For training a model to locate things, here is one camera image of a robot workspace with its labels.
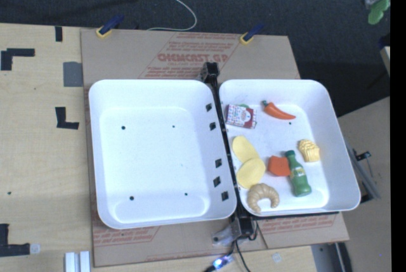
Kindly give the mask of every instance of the blue clamp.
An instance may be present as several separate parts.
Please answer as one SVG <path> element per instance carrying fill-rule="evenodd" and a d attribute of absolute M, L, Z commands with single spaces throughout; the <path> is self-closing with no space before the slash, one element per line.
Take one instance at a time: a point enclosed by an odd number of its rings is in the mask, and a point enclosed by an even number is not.
<path fill-rule="evenodd" d="M 99 27 L 96 30 L 96 35 L 100 39 L 104 39 L 105 37 L 109 36 L 112 32 L 112 29 L 116 28 L 124 19 L 124 15 L 116 15 L 111 18 L 105 25 Z"/>
<path fill-rule="evenodd" d="M 264 28 L 263 24 L 255 25 L 251 30 L 240 36 L 240 43 L 246 46 L 252 41 L 254 35 L 260 33 L 263 28 Z"/>

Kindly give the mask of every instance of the cardboard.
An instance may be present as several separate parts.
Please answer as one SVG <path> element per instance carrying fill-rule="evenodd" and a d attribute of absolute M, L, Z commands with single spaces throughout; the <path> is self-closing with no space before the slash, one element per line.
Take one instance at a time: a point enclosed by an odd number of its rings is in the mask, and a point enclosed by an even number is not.
<path fill-rule="evenodd" d="M 131 230 L 113 230 L 98 217 L 89 117 L 89 88 L 102 79 L 195 79 L 204 62 L 218 62 L 219 83 L 229 79 L 299 79 L 286 36 L 254 36 L 247 46 L 238 34 L 113 30 L 105 39 L 81 30 L 82 67 L 95 266 L 224 254 L 212 233 L 228 219 Z M 241 250 L 336 242 L 348 239 L 341 214 L 260 221 L 260 235 Z"/>

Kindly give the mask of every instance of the green bottle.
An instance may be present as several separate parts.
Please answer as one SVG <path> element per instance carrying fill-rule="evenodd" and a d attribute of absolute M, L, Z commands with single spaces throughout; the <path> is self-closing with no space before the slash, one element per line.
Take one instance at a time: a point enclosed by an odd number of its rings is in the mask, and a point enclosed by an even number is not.
<path fill-rule="evenodd" d="M 303 197 L 311 193 L 311 186 L 307 182 L 306 172 L 301 164 L 295 158 L 293 150 L 285 152 L 285 156 L 289 161 L 289 168 L 291 169 L 291 178 L 293 184 L 293 193 L 295 197 Z"/>

